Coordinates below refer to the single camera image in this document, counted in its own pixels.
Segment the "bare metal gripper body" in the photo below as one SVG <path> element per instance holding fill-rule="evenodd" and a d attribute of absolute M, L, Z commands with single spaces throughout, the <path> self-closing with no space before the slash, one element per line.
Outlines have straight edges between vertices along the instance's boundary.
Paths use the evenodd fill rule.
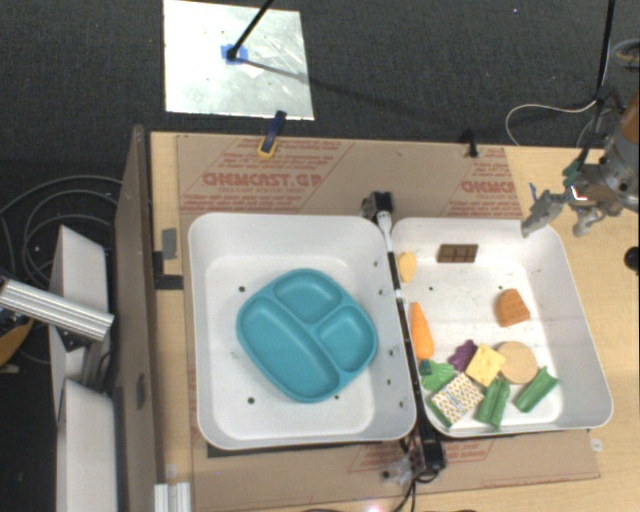
<path fill-rule="evenodd" d="M 628 168 L 585 165 L 563 171 L 563 185 L 576 206 L 593 206 L 608 213 L 638 212 L 638 176 Z"/>

